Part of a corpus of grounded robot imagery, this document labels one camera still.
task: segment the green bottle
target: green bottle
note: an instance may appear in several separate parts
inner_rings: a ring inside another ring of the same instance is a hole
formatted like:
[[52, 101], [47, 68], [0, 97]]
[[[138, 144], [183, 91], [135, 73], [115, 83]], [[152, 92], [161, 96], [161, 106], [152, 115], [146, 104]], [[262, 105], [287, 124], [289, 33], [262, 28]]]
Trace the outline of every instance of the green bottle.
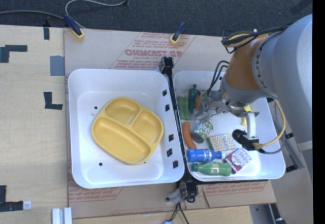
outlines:
[[188, 90], [188, 108], [191, 114], [194, 112], [195, 101], [200, 95], [200, 92], [196, 89], [197, 85], [194, 84], [193, 88]]
[[205, 162], [203, 164], [192, 164], [193, 172], [201, 172], [206, 175], [229, 176], [232, 173], [232, 166], [229, 163]]

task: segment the blue bottle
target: blue bottle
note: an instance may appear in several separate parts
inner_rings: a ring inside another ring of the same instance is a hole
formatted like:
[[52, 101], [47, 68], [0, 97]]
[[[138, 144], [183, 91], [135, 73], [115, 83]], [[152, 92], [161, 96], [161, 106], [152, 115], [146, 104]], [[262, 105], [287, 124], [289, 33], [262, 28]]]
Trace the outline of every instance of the blue bottle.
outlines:
[[214, 159], [224, 159], [224, 152], [216, 152], [212, 149], [189, 149], [186, 152], [187, 161], [189, 163], [194, 162], [210, 162]]

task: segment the small package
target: small package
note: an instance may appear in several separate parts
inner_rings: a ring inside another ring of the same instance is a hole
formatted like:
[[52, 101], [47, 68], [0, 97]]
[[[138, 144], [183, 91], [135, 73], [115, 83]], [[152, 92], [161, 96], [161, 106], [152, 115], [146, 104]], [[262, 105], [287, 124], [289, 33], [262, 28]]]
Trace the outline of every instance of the small package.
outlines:
[[225, 158], [232, 168], [233, 173], [239, 172], [245, 165], [247, 165], [252, 158], [248, 155], [243, 147], [238, 148], [235, 152]]
[[207, 141], [210, 148], [216, 152], [228, 151], [235, 148], [234, 140], [229, 133], [208, 137]]

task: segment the yellow cable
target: yellow cable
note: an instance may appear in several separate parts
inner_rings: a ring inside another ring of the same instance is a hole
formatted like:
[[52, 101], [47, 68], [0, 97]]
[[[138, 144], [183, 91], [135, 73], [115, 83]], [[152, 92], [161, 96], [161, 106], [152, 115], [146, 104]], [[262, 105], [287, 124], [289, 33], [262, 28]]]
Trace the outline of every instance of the yellow cable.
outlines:
[[[230, 44], [224, 44], [225, 47], [238, 47], [238, 46], [242, 46], [242, 45], [245, 45], [246, 43], [248, 43], [249, 41], [251, 41], [252, 39], [254, 38], [260, 38], [260, 37], [263, 37], [263, 36], [267, 36], [269, 33], [267, 34], [262, 34], [262, 35], [259, 35], [259, 36], [251, 36], [251, 37], [248, 37], [248, 38], [245, 38], [243, 39], [242, 41], [240, 42], [237, 42], [237, 43], [230, 43]], [[228, 40], [233, 40], [235, 38], [238, 38], [238, 37], [241, 37], [241, 36], [245, 36], [245, 35], [249, 35], [249, 34], [238, 34], [238, 35], [234, 35], [232, 37], [230, 37]]]
[[263, 147], [266, 147], [270, 144], [273, 144], [274, 142], [278, 141], [280, 139], [280, 137], [283, 135], [284, 131], [285, 131], [285, 116], [284, 116], [284, 113], [282, 111], [282, 108], [279, 104], [279, 102], [277, 100], [274, 100], [276, 106], [278, 107], [279, 111], [280, 111], [280, 114], [281, 114], [281, 117], [282, 117], [282, 120], [283, 120], [283, 125], [282, 125], [282, 130], [281, 132], [279, 133], [279, 135], [273, 139], [272, 141], [268, 142], [268, 143], [265, 143], [265, 144], [260, 144], [260, 143], [253, 143], [253, 146], [256, 148], [256, 150], [259, 150]]

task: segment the white tray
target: white tray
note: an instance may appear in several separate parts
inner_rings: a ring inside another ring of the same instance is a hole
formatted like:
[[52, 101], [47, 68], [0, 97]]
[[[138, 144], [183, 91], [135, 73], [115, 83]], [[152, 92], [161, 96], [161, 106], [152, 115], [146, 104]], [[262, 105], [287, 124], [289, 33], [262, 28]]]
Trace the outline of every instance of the white tray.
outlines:
[[[197, 85], [197, 89], [208, 89], [212, 81], [213, 72], [198, 72], [198, 71], [182, 71], [174, 76], [173, 84], [176, 97], [187, 97], [188, 90], [193, 87], [193, 84]], [[220, 81], [218, 81], [212, 90], [219, 90]], [[277, 135], [272, 121], [272, 116], [267, 103], [266, 98], [258, 99], [251, 105], [252, 111], [259, 112], [256, 117], [256, 135], [259, 137], [260, 143], [267, 143], [273, 140]], [[237, 118], [231, 113], [219, 114], [211, 117], [209, 120], [213, 124], [213, 131], [209, 136], [230, 133], [235, 129], [247, 130], [246, 126], [242, 126], [241, 118]], [[194, 116], [189, 120], [191, 124], [191, 130], [199, 123]], [[241, 147], [239, 143], [234, 140], [237, 148]], [[202, 144], [196, 143], [197, 149], [209, 148], [207, 141]], [[267, 146], [265, 151], [275, 151], [280, 148], [279, 142]], [[234, 150], [230, 150], [226, 153], [229, 155]], [[282, 152], [276, 154], [261, 154], [257, 151], [247, 152], [252, 161], [246, 165], [242, 170], [236, 174], [231, 174], [228, 177], [224, 176], [209, 176], [200, 172], [191, 171], [191, 163], [188, 163], [188, 168], [194, 178], [203, 182], [211, 181], [242, 181], [242, 180], [265, 180], [265, 179], [277, 179], [280, 178], [285, 172], [285, 162]]]
[[[70, 74], [68, 88], [72, 174], [81, 187], [169, 183], [183, 176], [185, 166], [165, 76], [157, 71], [79, 69]], [[117, 97], [139, 102], [164, 124], [160, 144], [141, 165], [127, 165], [113, 158], [91, 136], [94, 119]]]

